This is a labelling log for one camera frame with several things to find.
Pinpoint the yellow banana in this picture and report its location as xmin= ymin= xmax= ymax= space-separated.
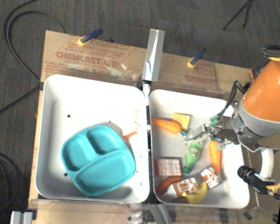
xmin=174 ymin=177 xmax=209 ymax=206

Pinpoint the brown cardboard board red print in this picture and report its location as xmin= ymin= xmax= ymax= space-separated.
xmin=18 ymin=29 xmax=276 ymax=224

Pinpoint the yellow square biscuit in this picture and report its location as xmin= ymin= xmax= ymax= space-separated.
xmin=170 ymin=111 xmax=192 ymax=131

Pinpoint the red and white can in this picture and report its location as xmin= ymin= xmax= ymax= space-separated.
xmin=198 ymin=164 xmax=224 ymax=191

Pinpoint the black cylinder on white bracket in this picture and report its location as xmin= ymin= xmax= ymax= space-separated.
xmin=234 ymin=144 xmax=280 ymax=197

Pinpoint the small orange stick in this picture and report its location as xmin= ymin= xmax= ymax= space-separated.
xmin=122 ymin=129 xmax=138 ymax=140

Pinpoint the orange carrot with green top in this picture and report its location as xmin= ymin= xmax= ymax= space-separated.
xmin=149 ymin=117 xmax=188 ymax=137

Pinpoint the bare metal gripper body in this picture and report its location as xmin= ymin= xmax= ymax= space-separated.
xmin=207 ymin=115 xmax=246 ymax=147

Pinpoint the red and white packet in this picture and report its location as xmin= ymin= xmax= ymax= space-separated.
xmin=152 ymin=155 xmax=184 ymax=180

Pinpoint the white plastic tray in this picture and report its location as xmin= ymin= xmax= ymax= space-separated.
xmin=134 ymin=88 xmax=264 ymax=217
xmin=28 ymin=72 xmax=165 ymax=213

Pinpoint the orange sausage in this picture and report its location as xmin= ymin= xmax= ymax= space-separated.
xmin=155 ymin=173 xmax=184 ymax=199

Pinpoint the thin black and white rod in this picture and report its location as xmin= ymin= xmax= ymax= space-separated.
xmin=126 ymin=82 xmax=169 ymax=205

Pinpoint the orange and white carton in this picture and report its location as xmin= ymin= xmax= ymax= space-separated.
xmin=165 ymin=174 xmax=201 ymax=199

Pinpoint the green plastic bottle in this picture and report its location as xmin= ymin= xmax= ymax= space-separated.
xmin=182 ymin=138 xmax=204 ymax=176

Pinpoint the blue divided plate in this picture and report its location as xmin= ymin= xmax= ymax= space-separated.
xmin=55 ymin=119 xmax=142 ymax=203

